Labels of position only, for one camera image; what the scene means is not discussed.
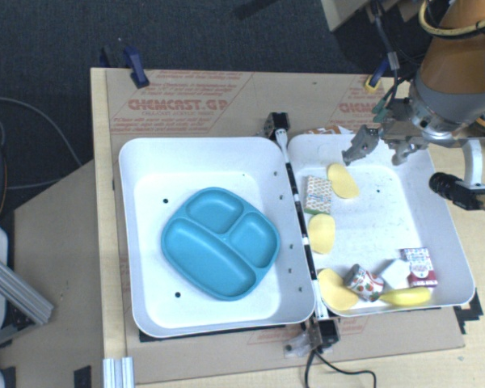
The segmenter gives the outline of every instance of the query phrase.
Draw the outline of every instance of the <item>toy can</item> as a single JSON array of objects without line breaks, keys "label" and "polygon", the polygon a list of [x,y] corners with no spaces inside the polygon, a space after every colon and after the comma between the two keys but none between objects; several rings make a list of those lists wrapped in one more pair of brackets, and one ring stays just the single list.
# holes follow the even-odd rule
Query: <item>toy can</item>
[{"label": "toy can", "polygon": [[345,275],[344,284],[369,302],[375,302],[385,286],[381,277],[370,273],[359,264],[354,264]]}]

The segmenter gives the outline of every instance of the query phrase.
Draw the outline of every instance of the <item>yellow toy food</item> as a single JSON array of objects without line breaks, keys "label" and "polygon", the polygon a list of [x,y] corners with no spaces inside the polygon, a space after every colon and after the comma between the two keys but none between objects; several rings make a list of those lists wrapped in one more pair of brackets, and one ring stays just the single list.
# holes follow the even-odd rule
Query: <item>yellow toy food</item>
[{"label": "yellow toy food", "polygon": [[323,213],[313,216],[307,225],[311,250],[324,255],[331,251],[334,245],[335,232],[334,218]]},{"label": "yellow toy food", "polygon": [[348,310],[359,301],[357,294],[344,286],[343,278],[330,268],[318,274],[318,283],[322,299],[330,309]]},{"label": "yellow toy food", "polygon": [[431,291],[425,287],[395,289],[382,294],[379,300],[396,306],[416,306],[431,299]]},{"label": "yellow toy food", "polygon": [[327,169],[327,178],[332,183],[332,190],[341,198],[354,198],[359,196],[359,187],[348,173],[344,165],[334,163]]}]

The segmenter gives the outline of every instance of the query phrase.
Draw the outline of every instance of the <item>wooden table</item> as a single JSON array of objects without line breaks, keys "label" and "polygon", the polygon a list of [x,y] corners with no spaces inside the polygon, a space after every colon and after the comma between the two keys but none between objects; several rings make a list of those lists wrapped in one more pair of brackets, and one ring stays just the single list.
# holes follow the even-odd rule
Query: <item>wooden table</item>
[{"label": "wooden table", "polygon": [[[93,69],[91,71],[103,316],[103,353],[106,358],[121,358],[128,355],[128,346],[121,292],[116,202],[114,191],[112,190],[114,166],[112,163],[112,135],[108,114],[108,106],[111,107],[111,105],[108,105],[111,102],[111,99],[108,98],[108,89],[111,89],[111,87],[108,85],[111,83],[108,81],[107,73],[108,70],[104,69]],[[269,85],[269,87],[255,89],[255,93],[263,91],[270,95],[274,90],[297,91],[295,96],[301,98],[304,95],[302,88],[312,87],[316,83],[323,82],[324,79],[322,75],[311,74],[278,75],[252,75],[253,79],[259,82],[260,85]],[[280,86],[276,86],[277,78],[280,80]],[[349,76],[345,78],[351,81],[353,79],[353,77]],[[324,93],[323,96],[326,96],[328,99],[336,97],[340,101],[343,95],[338,92],[338,85],[334,85],[333,90],[334,93]],[[317,99],[311,98],[309,102],[314,106],[311,105],[306,109],[319,108]],[[430,150],[437,170],[457,175],[463,174],[463,158],[460,150],[444,150],[433,146],[430,147]],[[485,148],[483,152],[483,182],[485,183]],[[449,209],[466,251],[467,259],[470,262],[479,300],[483,308],[483,316],[479,321],[466,324],[465,347],[437,352],[339,362],[337,366],[341,369],[373,370],[377,374],[378,386],[401,386],[403,388],[410,386],[417,388],[421,386],[485,387],[485,212],[465,212],[453,205],[449,205]],[[188,361],[194,361],[193,353],[191,353],[190,357],[183,358],[184,368],[188,366]],[[369,375],[349,377],[335,373],[325,365],[318,365],[316,362],[315,364],[310,376],[312,386],[372,386]],[[259,372],[236,373],[172,382],[155,382],[139,386],[147,388],[156,386],[299,387],[303,383],[303,372],[303,367],[292,366]]]}]

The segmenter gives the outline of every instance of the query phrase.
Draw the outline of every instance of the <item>blue clamp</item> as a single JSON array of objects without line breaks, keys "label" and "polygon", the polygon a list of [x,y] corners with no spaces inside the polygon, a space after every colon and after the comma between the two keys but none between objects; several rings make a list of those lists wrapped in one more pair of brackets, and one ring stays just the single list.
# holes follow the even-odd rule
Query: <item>blue clamp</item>
[{"label": "blue clamp", "polygon": [[144,73],[142,67],[140,53],[133,46],[126,46],[124,48],[124,59],[128,63],[128,66],[133,70],[131,73],[131,79],[135,82],[137,88],[149,86],[149,79]]},{"label": "blue clamp", "polygon": [[369,93],[374,93],[377,88],[379,87],[379,81],[381,80],[382,75],[386,72],[386,69],[390,63],[388,62],[388,58],[382,60],[381,64],[375,69],[373,74],[368,76],[365,81],[365,89]]}]

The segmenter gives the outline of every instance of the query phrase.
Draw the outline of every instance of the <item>yellow plastic banana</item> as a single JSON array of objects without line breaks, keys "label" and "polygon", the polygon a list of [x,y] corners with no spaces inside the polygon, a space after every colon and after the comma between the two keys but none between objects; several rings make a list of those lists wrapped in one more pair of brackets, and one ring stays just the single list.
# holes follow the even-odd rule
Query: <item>yellow plastic banana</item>
[{"label": "yellow plastic banana", "polygon": [[379,299],[396,306],[416,306],[427,302],[431,292],[425,287],[395,289],[382,294]]}]

